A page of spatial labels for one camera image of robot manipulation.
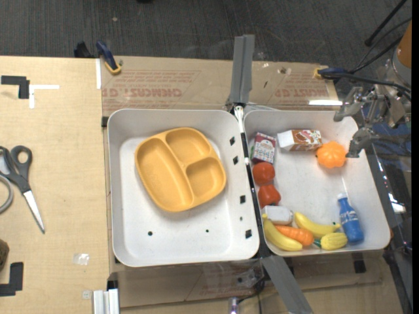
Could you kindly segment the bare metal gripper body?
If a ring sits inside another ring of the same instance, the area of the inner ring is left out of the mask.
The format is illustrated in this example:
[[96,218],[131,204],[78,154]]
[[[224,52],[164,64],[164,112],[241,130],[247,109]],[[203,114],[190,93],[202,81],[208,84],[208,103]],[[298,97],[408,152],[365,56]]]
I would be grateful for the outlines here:
[[391,128],[411,121],[411,102],[408,95],[391,86],[375,84],[367,97],[369,111],[366,123],[386,123]]

